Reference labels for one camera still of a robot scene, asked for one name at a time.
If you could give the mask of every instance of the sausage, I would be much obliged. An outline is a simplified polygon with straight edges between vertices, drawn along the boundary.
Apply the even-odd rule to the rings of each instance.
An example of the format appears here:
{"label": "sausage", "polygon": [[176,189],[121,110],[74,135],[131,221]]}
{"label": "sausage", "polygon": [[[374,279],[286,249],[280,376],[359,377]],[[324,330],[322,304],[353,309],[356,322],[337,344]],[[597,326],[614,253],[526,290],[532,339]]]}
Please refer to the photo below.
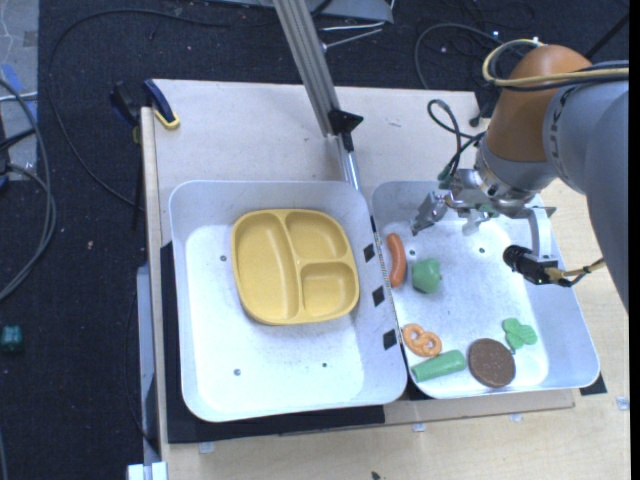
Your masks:
{"label": "sausage", "polygon": [[407,273],[407,256],[404,253],[404,245],[402,239],[397,233],[387,235],[387,246],[391,253],[391,272],[389,273],[389,282],[392,288],[397,288],[404,281]]}

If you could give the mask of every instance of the black floor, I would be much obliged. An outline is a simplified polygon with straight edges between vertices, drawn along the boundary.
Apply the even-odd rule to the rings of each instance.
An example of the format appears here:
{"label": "black floor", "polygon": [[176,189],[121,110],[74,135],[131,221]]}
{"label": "black floor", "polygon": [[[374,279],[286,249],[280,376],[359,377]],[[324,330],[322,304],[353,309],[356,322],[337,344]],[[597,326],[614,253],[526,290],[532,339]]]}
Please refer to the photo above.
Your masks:
{"label": "black floor", "polygon": [[[337,85],[420,88],[414,49],[428,31],[418,59],[426,85],[475,91],[489,116],[496,94],[480,66],[494,40],[484,34],[538,36],[593,62],[628,59],[628,12],[629,0],[398,0],[393,25],[330,48],[327,59]],[[122,81],[142,103],[140,83],[150,77],[299,76],[274,11],[184,0],[40,0],[39,56],[38,117],[57,226],[41,261],[0,302],[0,323],[20,325],[25,337],[23,353],[0,356],[0,430],[12,479],[124,478],[128,464],[142,461],[125,364],[135,398],[135,317],[127,322],[145,231],[134,208],[139,147],[109,93]],[[45,203],[35,183],[0,194],[0,286],[36,249]]]}

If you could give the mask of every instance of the black fabric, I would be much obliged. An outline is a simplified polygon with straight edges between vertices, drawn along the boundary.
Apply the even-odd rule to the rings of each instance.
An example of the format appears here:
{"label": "black fabric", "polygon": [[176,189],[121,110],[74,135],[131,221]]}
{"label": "black fabric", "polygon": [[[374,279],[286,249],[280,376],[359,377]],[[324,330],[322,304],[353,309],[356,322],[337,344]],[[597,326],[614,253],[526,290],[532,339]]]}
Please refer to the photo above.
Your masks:
{"label": "black fabric", "polygon": [[242,437],[309,432],[384,423],[382,406],[354,407],[211,423],[193,415],[182,398],[178,301],[173,247],[161,250],[167,430],[170,443],[197,443]]}
{"label": "black fabric", "polygon": [[[418,89],[415,40],[436,24],[497,31],[503,40],[538,36],[586,53],[607,37],[628,6],[629,0],[397,0],[393,25],[329,48],[327,61],[337,85]],[[205,27],[131,9],[228,26]],[[109,14],[91,17],[105,11]],[[39,20],[38,118],[59,221],[44,258],[0,303],[2,325],[20,325],[25,340],[22,354],[0,356],[0,429],[12,479],[123,478],[128,464],[142,462],[124,361],[136,400],[135,318],[127,328],[127,317],[136,270],[145,261],[144,219],[138,212],[133,228],[133,208],[87,174],[52,103],[95,176],[132,200],[140,149],[129,125],[110,107],[116,82],[129,84],[133,97],[144,101],[146,78],[272,83],[300,78],[268,9],[184,0],[40,0]],[[69,29],[78,20],[83,21]],[[323,17],[316,22],[346,24]],[[331,43],[354,33],[320,36]],[[454,28],[434,30],[420,48],[420,65],[430,88],[475,91],[490,113],[495,92],[483,84],[480,66],[491,45],[482,43]],[[592,60],[628,57],[627,22]],[[247,115],[259,111],[247,109]],[[354,140],[357,152],[357,130]],[[0,194],[0,284],[33,253],[43,212],[42,191],[32,183],[14,183]]]}

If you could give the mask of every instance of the black bracket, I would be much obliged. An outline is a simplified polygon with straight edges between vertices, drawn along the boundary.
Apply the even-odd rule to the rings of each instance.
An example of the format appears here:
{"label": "black bracket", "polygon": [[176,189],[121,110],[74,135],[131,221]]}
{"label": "black bracket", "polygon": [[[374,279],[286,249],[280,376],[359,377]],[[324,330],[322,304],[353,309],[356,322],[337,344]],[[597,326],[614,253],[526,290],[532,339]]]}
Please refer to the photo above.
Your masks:
{"label": "black bracket", "polygon": [[364,117],[345,112],[344,110],[329,111],[329,122],[331,123],[333,134],[342,137],[342,145],[349,153],[353,151],[351,132],[355,130],[356,126],[363,120]]}

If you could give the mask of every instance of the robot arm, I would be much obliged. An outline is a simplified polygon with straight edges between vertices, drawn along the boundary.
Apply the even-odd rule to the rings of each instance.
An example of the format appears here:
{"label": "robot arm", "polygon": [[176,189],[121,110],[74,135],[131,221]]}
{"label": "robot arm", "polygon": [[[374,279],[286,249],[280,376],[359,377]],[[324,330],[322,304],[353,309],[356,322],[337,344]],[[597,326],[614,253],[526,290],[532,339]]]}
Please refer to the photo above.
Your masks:
{"label": "robot arm", "polygon": [[[569,48],[541,45],[501,82],[505,90],[474,169],[455,173],[447,206],[469,219],[468,232],[497,214],[528,218],[534,230],[536,214],[527,203],[561,178],[585,194],[604,261],[628,311],[628,67],[592,66]],[[530,281],[550,282],[553,265],[539,249],[510,247],[504,256],[512,267],[522,261],[518,271]]]}

